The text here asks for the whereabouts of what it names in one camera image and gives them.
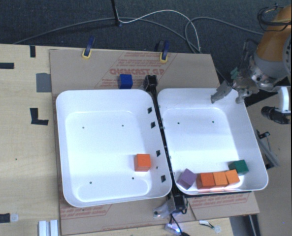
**purple block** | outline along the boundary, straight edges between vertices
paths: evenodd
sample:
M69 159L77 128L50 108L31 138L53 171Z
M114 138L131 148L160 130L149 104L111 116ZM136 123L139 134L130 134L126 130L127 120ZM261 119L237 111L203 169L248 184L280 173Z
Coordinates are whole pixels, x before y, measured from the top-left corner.
M185 189L189 189L192 184L195 182L197 175L191 172L189 169L186 169L177 180L177 183Z

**toy block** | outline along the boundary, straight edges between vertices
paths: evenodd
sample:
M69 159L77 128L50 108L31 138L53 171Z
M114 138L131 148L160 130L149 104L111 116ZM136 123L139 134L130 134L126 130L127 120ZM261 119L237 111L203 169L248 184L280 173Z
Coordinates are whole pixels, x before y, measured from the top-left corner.
M230 170L236 170L239 176L242 176L249 172L248 166L244 160L234 161L229 164Z
M197 175L191 172L189 169L185 169L185 171L180 175L177 183L181 185L185 189L189 189L196 180Z
M236 170L230 170L225 172L229 185L238 183L240 181L238 172Z
M213 173L200 173L197 175L196 184L198 189L212 188L215 186Z
M131 89L132 87L132 76L131 74L120 74L117 80L119 89Z
M215 187L225 187L228 185L227 177L224 171L213 172Z
M151 167L150 154L137 154L134 158L135 171L146 172Z

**orange cube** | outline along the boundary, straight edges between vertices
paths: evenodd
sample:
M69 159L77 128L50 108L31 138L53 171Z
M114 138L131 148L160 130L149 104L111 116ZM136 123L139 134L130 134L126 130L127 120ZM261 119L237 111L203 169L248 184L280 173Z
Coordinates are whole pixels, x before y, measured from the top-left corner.
M146 172L151 167L150 154L137 154L134 158L135 171Z
M212 188L215 186L214 175L212 173L200 173L196 178L198 189Z
M228 184L235 184L240 181L238 172L236 170L230 170L225 172Z
M214 172L215 187L225 187L228 185L227 177L224 171Z

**green cube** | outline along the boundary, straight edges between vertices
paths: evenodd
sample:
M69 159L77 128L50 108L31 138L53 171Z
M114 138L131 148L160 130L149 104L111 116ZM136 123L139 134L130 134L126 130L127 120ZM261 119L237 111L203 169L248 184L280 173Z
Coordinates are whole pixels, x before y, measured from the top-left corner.
M234 161L229 164L230 170L236 170L239 176L242 176L249 172L248 166L244 160Z

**cardboard sheet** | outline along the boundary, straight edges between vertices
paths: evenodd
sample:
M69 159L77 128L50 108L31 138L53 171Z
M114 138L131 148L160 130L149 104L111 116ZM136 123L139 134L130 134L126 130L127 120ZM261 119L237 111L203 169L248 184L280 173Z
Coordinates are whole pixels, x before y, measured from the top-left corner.
M164 88L216 88L218 77L210 55L168 54L160 63L159 53L92 50L90 59L81 57L82 50L50 50L53 114L59 203L62 235L108 231L165 224L168 219L153 218L153 209L165 198L129 203L75 208L64 199L61 181L55 101L59 93L77 89L117 89L120 74L131 74L133 88L142 85L146 75L157 75L159 92ZM190 208L178 216L180 222L230 217L259 212L254 194L231 194L190 198Z

